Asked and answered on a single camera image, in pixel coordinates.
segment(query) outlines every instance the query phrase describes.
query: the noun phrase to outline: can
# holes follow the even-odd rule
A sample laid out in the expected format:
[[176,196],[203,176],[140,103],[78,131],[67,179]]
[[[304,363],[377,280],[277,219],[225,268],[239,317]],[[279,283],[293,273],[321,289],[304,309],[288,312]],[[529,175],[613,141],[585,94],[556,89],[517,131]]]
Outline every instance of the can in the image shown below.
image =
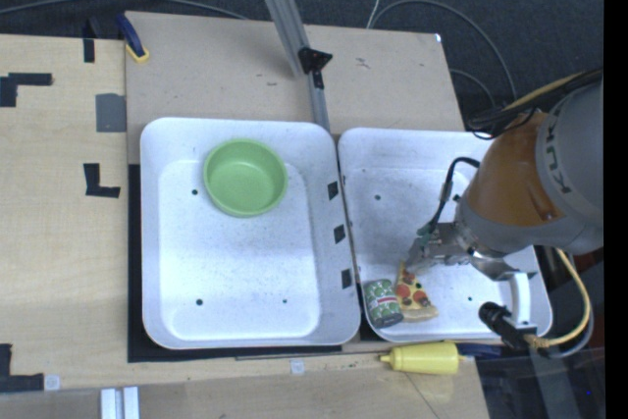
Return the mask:
[[364,296],[373,327],[391,327],[403,320],[403,314],[391,280],[377,280],[364,286]]

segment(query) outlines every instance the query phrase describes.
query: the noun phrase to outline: black connector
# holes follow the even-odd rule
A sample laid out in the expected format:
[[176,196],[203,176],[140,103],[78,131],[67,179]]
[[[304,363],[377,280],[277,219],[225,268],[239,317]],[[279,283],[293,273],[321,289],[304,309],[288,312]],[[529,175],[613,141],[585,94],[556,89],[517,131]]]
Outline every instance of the black connector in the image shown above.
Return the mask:
[[480,307],[480,319],[493,332],[501,336],[501,340],[512,349],[527,349],[529,344],[523,339],[527,334],[535,334],[537,329],[534,327],[517,329],[508,320],[512,315],[505,306],[499,306],[494,302],[485,302]]

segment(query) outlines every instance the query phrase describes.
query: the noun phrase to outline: toy pizza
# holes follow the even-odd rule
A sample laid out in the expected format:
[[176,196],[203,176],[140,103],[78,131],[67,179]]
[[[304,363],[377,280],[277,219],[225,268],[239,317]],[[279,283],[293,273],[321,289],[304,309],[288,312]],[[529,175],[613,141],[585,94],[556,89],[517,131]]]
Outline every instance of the toy pizza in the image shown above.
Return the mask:
[[394,293],[399,302],[403,321],[424,321],[439,315],[439,310],[432,304],[423,285],[416,275],[405,269],[405,262],[399,263]]

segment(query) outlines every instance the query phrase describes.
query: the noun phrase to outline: green plate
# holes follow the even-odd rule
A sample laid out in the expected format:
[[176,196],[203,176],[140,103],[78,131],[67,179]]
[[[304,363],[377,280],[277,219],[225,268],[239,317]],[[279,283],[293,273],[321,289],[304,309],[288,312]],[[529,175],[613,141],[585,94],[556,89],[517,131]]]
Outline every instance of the green plate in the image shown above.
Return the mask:
[[203,167],[214,204],[235,217],[261,215],[286,194],[288,172],[279,155],[264,143],[238,138],[214,148]]

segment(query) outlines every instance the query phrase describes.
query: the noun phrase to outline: yellow bottle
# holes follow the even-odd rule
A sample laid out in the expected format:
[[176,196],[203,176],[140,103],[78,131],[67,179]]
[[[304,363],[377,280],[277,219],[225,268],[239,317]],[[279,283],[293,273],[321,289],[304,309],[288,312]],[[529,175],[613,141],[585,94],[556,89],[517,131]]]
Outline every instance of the yellow bottle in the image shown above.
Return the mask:
[[460,356],[453,342],[429,342],[394,347],[389,354],[380,356],[393,370],[422,374],[455,374]]

